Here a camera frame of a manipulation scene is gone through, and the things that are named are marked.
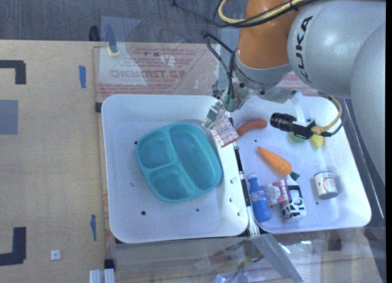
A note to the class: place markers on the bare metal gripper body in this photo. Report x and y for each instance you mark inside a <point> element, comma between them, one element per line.
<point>254,90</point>

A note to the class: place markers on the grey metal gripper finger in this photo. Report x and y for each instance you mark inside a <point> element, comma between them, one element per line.
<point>211,117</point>

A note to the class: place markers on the red and white packet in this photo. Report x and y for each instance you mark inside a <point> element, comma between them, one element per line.
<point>225,133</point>

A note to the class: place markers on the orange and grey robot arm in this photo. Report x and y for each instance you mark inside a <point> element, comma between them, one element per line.
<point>330,46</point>

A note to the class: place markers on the orange-red sausage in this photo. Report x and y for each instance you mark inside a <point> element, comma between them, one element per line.
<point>251,125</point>

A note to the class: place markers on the teal divided plate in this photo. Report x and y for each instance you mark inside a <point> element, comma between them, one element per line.
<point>180,162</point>

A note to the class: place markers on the brown cardboard board red print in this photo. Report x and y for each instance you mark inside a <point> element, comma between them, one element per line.
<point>171,73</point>

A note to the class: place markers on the green round toy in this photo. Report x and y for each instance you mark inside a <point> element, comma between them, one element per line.
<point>296,138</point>

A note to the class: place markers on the thin black and white rod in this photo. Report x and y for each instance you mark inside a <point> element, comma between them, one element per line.
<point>244,183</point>

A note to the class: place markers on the orange carrot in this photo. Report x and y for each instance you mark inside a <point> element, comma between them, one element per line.
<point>275,161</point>

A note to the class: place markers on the yellow round toy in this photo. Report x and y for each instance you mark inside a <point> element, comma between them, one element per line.
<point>318,141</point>

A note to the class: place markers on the blue bottle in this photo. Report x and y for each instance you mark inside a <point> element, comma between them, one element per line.
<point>258,199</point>

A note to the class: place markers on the pink and white can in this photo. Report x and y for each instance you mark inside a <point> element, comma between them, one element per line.
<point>277,193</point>

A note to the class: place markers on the white and orange can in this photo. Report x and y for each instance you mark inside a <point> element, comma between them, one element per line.
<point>325,185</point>

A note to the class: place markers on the black and white carton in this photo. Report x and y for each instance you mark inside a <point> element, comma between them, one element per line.
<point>295,206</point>

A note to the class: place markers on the white plastic tray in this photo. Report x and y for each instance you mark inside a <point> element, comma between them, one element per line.
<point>343,214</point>
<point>128,214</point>

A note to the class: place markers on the black cylinder on white bracket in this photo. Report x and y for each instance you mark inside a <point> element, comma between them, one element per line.
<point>283,121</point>

